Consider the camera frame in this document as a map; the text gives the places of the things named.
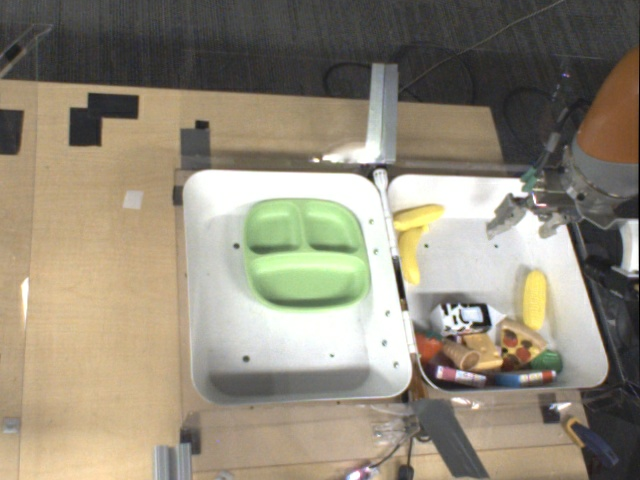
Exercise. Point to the tan ice cream cone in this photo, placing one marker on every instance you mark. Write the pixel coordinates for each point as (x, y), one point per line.
(461, 355)

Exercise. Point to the black cylinder on white bracket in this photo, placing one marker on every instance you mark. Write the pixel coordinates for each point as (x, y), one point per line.
(629, 248)

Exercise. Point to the green divided plate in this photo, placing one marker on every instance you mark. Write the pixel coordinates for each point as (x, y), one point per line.
(305, 268)

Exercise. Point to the orange carrot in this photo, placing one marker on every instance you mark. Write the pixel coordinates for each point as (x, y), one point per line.
(428, 347)

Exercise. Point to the white plastic tray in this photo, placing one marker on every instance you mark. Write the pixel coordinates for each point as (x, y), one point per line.
(300, 348)
(475, 263)

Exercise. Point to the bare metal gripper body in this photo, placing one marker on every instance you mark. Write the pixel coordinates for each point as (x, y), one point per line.
(575, 199)

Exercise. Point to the black and white carton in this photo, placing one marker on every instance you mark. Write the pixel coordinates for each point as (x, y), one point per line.
(457, 318)

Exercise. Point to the blue and red tube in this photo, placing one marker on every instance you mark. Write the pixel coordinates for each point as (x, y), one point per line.
(525, 378)

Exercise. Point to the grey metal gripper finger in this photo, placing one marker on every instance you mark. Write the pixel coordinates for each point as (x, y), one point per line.
(551, 227)
(506, 217)

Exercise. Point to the yellow cheese wedge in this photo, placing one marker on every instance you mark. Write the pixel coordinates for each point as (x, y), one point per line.
(486, 352)

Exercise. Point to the green toy vegetable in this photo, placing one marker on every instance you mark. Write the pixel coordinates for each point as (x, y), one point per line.
(549, 361)

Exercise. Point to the pizza slice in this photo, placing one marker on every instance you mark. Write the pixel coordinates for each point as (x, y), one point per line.
(520, 344)

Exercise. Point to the yellow banana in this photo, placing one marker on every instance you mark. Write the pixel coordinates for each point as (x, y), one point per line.
(411, 258)
(419, 215)

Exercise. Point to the purple and white packet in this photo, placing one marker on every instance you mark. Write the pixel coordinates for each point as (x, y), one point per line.
(460, 376)

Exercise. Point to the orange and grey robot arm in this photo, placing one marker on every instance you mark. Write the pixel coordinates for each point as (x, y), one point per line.
(611, 118)

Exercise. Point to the yellow corn cob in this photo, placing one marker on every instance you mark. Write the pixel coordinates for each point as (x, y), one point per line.
(535, 299)

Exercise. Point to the pale wood board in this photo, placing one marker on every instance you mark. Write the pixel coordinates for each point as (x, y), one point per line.
(100, 293)

